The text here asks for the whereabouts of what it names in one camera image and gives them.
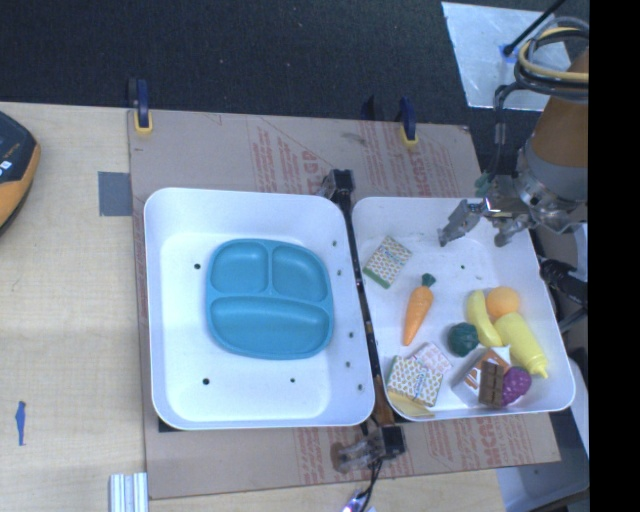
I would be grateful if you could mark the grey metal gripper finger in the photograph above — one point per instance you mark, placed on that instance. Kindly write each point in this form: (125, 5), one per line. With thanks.
(457, 222)
(510, 230)

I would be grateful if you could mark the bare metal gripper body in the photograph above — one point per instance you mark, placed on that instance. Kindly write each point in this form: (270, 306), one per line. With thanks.
(537, 202)

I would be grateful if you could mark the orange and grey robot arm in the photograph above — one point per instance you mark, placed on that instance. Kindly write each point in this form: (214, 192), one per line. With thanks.
(560, 130)

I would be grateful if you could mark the white plastic tray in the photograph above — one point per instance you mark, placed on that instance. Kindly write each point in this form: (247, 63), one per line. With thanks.
(185, 300)
(450, 260)

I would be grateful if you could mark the orange ball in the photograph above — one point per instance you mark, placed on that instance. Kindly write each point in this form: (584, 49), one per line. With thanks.
(502, 301)

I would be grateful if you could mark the green and orange patterned carton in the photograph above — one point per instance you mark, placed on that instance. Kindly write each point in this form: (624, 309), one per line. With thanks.
(414, 381)
(387, 261)

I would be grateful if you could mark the yellow banana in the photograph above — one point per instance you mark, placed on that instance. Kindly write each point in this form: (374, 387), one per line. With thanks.
(479, 312)

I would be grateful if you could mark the orange carrot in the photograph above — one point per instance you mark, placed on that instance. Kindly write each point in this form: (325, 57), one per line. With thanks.
(418, 307)

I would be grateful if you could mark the yellow squeeze bottle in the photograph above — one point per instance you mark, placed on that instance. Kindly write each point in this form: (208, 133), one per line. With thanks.
(520, 340)

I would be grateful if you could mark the thin black and white rod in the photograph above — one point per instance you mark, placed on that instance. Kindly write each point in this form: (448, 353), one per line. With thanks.
(361, 300)

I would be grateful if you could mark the red patterned carton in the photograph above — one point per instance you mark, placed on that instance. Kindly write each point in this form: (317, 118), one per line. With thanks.
(434, 356)

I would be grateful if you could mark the orange and white carton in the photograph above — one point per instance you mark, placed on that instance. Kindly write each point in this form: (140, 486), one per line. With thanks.
(470, 376)

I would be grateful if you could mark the purple grapes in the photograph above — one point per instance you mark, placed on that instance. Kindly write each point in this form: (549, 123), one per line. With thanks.
(517, 384)

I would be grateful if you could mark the brown chocolate bar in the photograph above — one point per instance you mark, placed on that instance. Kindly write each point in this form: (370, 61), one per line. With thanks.
(491, 384)

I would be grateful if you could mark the blue divided plate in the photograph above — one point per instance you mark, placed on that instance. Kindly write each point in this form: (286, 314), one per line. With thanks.
(270, 300)

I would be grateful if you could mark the brown cardboard board, red print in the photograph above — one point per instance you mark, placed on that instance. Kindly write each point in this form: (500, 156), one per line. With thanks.
(240, 150)

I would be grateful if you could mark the black cylinder on white bracket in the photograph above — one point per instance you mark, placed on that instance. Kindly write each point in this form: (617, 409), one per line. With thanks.
(565, 285)

